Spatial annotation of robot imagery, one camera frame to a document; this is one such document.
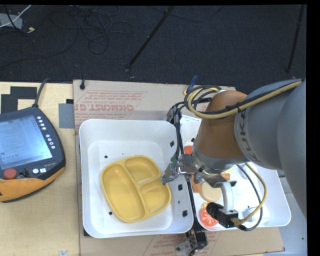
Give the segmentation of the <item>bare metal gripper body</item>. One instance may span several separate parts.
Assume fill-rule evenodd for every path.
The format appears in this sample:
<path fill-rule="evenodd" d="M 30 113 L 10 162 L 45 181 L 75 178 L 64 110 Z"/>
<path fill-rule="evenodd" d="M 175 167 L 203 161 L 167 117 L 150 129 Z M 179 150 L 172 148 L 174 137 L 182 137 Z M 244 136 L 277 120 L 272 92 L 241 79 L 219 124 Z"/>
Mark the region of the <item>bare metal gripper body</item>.
<path fill-rule="evenodd" d="M 194 175 L 196 181 L 206 181 L 211 187 L 219 187 L 221 183 L 227 182 L 222 176 L 222 170 L 214 169 L 205 165 L 193 154 L 183 154 L 177 162 L 177 171 L 181 175 Z"/>

